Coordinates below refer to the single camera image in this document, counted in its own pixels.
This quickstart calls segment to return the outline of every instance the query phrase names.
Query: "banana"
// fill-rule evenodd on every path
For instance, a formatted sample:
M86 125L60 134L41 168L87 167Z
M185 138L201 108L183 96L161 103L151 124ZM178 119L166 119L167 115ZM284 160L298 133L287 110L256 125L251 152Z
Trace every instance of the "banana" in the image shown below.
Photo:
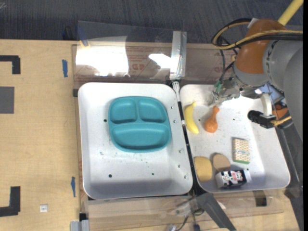
M185 111L184 111L184 119L186 123L187 129L192 133L199 133L199 129L195 122L193 121L193 108L196 106L196 102L193 102L191 105L189 105Z

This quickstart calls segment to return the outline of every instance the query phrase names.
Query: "teal divided plate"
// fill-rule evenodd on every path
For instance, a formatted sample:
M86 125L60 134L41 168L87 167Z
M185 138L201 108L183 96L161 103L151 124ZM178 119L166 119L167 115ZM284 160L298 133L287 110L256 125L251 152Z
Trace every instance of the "teal divided plate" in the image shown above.
M117 98L109 106L108 121L113 144L125 152L158 151L171 140L166 109L154 98Z

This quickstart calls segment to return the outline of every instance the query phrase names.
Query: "white tray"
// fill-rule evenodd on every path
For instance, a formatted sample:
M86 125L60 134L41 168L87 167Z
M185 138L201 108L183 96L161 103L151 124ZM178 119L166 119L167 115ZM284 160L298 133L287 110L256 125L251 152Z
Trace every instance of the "white tray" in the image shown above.
M212 179L199 182L207 192L251 191L264 189L279 189L290 182L290 173L282 153L282 149L274 128L266 129L259 124L252 123L247 118L250 110L261 111L260 99L252 100L245 97L225 101L217 114L218 129L215 133L205 131L203 124L211 116L213 85L186 85L180 90L183 110L193 101L196 102L193 118L199 128L199 134L188 131L189 144L192 155L205 156L209 159L215 153L221 153L231 162L231 170L249 169L252 182L237 189L222 190L216 185L213 170ZM235 163L232 160L232 139L240 138L249 141L251 162L248 165Z
M166 108L171 141L160 151L130 153L109 136L108 108L119 97L147 96ZM87 83L78 91L83 186L94 199L181 195L193 184L177 99L162 84Z

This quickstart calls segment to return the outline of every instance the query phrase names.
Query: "blue tape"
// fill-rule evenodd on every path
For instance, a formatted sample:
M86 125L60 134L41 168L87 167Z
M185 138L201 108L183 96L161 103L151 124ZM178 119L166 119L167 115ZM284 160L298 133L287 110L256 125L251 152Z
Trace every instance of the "blue tape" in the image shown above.
M72 176L71 186L72 186L72 190L73 190L73 196L75 198L76 197L76 184L75 184L75 177L74 176Z
M68 73L68 68L67 68L67 60L62 60L62 69L63 69L63 74L64 77L68 77L67 73Z

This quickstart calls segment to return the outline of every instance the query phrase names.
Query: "gray carpet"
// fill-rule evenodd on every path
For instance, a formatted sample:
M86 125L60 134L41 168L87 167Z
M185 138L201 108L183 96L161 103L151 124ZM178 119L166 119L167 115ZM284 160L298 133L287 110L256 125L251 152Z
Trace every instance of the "gray carpet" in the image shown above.
M2 39L62 39L78 20L169 28L189 43L208 43L218 29L242 17L278 19L292 0L0 0ZM289 22L303 25L303 8Z

